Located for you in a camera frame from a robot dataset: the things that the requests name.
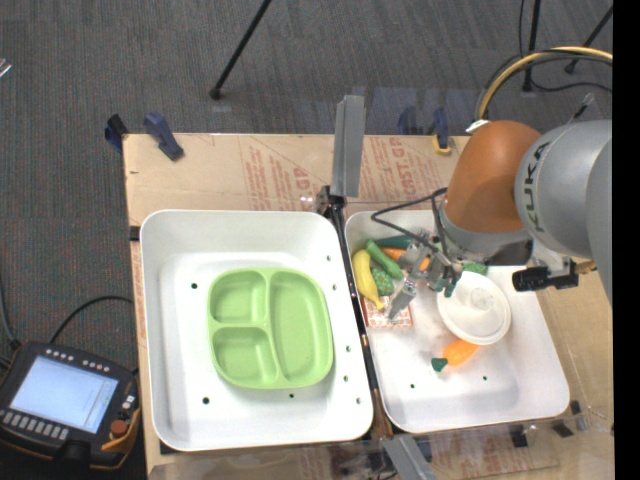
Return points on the black tripod leg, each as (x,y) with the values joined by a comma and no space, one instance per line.
(245,43)

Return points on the yellow banana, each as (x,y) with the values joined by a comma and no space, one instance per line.
(364,275)

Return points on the black cylinder on white bracket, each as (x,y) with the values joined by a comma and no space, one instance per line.
(531,278)

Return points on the black tripod stand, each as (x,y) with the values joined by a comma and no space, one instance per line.
(533,28)

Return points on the green dotted toy food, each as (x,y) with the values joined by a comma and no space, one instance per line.
(383,282)

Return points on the light green cucumber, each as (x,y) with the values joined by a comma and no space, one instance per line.
(384,260)

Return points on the plain orange carrot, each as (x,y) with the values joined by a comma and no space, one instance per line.
(395,253)

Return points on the brown cardboard board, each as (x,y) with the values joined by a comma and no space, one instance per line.
(200,178)

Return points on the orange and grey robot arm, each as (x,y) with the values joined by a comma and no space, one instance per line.
(560,193)

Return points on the dark green toy vegetable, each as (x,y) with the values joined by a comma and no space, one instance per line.
(395,241)

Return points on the thin black rod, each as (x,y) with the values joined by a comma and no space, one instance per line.
(358,308)

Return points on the red and white packet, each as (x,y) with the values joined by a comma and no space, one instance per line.
(376,318)

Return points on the orange carrot with green top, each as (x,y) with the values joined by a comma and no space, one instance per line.
(460,352)

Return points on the white plastic tray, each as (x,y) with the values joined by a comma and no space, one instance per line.
(470,393)
(170,318)

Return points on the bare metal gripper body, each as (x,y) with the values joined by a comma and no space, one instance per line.
(434,267)

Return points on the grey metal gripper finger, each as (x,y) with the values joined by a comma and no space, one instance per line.
(403,299)

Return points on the green broccoli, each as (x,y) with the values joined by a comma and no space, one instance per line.
(475,268)

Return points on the green divided plate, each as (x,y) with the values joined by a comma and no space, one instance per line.
(295,318)

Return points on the white bowl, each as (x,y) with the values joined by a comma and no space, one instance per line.
(475,313)

